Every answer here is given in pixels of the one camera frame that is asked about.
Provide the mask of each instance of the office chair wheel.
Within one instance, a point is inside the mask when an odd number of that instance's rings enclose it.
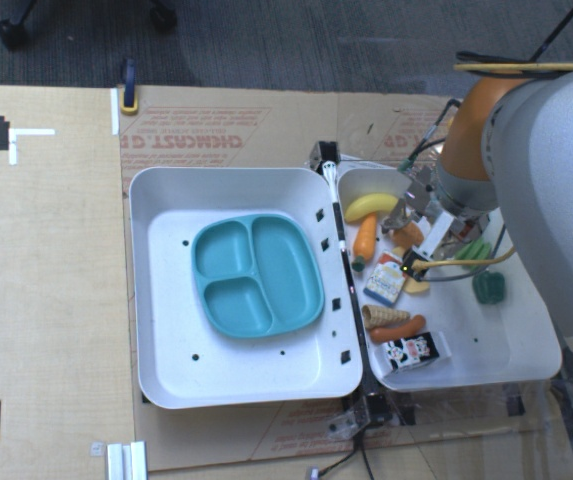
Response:
[[[168,32],[177,25],[177,14],[175,11],[162,7],[153,7],[150,10],[150,19],[158,32]]]
[[[1,20],[0,37],[4,46],[9,50],[13,50],[28,40],[28,33],[21,23],[13,25],[10,20]]]

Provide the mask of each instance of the toy banana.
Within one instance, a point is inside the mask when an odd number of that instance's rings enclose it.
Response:
[[[397,197],[385,192],[373,192],[358,197],[351,202],[344,212],[344,221],[355,222],[369,213],[390,213],[397,204]]]

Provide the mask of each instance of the green object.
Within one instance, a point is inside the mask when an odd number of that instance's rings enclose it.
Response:
[[[500,272],[485,270],[473,277],[473,291],[480,304],[497,304],[504,300],[506,281]]]
[[[455,254],[456,260],[485,260],[490,254],[491,246],[481,237],[462,247]],[[472,270],[478,265],[463,265],[463,268]]]
[[[364,267],[366,266],[366,260],[364,260],[364,257],[362,255],[359,255],[352,261],[350,266],[353,268],[355,272],[362,272],[364,270]]]

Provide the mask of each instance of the small box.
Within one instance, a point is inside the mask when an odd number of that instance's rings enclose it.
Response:
[[[441,333],[424,332],[389,341],[384,347],[394,373],[427,366],[440,357],[450,356],[450,349]]]
[[[364,293],[384,306],[391,307],[399,297],[406,277],[402,272],[402,259],[390,251],[384,251],[366,281]]]

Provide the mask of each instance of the toy carrot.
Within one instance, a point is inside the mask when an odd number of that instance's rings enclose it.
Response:
[[[375,255],[376,240],[377,212],[373,212],[364,217],[353,242],[354,259],[350,265],[355,272],[364,270],[366,263]]]

